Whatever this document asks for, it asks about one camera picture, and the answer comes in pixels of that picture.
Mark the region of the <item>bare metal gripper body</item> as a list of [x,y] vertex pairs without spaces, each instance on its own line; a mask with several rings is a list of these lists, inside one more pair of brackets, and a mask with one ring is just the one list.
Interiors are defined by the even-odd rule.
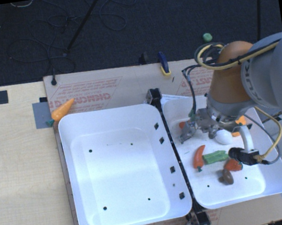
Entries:
[[191,115],[191,121],[195,123],[197,129],[208,134],[237,128],[235,117],[225,115],[213,107],[199,108],[195,114]]

